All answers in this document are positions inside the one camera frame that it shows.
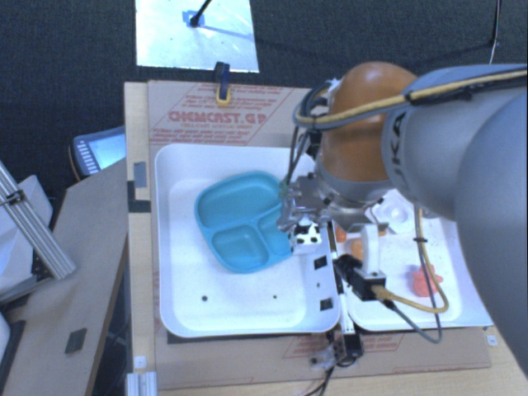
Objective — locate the pink toy food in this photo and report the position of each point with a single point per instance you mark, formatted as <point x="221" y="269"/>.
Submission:
<point x="422" y="283"/>

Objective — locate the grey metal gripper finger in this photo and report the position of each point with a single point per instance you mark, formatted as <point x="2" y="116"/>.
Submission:
<point x="321" y="220"/>
<point x="286" y="220"/>

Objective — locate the blue divided plate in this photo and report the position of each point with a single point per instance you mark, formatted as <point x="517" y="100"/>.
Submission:
<point x="235" y="221"/>

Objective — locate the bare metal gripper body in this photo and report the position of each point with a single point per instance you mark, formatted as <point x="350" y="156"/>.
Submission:
<point x="308" y="194"/>

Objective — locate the white plastic tray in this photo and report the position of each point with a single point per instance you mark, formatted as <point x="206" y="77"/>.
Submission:
<point x="231" y="303"/>
<point x="396" y="316"/>

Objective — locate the black cylinder on white bracket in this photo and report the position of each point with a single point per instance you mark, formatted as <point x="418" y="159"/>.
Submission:
<point x="363" y="276"/>

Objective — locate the orange toy food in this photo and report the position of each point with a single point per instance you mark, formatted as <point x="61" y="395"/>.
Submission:
<point x="357" y="250"/>

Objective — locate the brown cardboard board red print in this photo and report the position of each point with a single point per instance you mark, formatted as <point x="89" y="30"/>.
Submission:
<point x="231" y="114"/>

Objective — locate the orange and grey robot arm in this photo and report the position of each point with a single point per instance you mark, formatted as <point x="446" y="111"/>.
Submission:
<point x="445" y="147"/>

